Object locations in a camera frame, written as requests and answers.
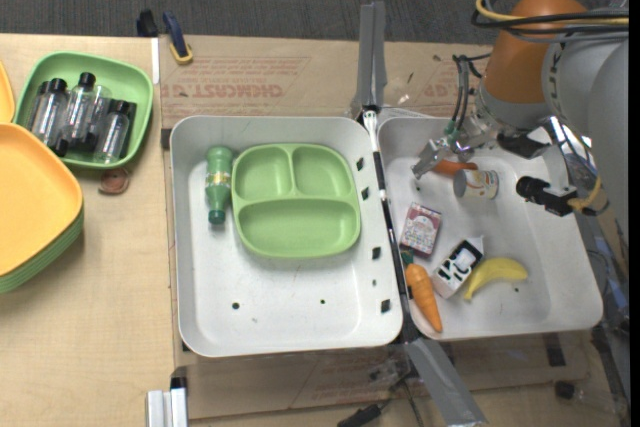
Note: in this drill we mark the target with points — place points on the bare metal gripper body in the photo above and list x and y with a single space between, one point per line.
472 135

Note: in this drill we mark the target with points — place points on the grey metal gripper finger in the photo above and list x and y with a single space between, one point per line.
425 161
444 153

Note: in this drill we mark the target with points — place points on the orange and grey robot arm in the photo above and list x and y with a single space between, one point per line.
520 65

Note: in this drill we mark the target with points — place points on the orange sausage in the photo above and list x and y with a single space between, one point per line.
457 166

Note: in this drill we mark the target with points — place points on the small white can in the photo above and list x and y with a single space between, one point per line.
477 184

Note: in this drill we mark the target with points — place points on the pink printed carton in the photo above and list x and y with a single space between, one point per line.
421 230

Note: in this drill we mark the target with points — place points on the black and white carton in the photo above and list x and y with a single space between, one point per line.
457 267

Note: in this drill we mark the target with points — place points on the white plastic tray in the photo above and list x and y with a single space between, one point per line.
280 305
525 245

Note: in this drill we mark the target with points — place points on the yellow banana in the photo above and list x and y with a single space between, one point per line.
495 271

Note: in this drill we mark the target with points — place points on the orange carrot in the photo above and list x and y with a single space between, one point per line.
425 295

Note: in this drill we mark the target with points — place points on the green divided plate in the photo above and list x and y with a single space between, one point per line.
295 220

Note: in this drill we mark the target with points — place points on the brown cardboard board, red print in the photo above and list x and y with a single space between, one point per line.
280 80

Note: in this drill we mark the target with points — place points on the green plastic bottle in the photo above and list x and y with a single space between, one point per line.
218 180

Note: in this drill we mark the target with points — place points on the green square plate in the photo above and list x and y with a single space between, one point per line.
132 80

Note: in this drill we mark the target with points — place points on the clear plastic bottle, black cap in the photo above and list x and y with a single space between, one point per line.
114 132
50 112
102 96
79 107

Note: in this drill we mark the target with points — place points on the yellow plate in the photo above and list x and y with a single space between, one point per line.
30 195
5 95

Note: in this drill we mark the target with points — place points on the black cylinder on white bracket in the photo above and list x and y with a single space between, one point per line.
537 191

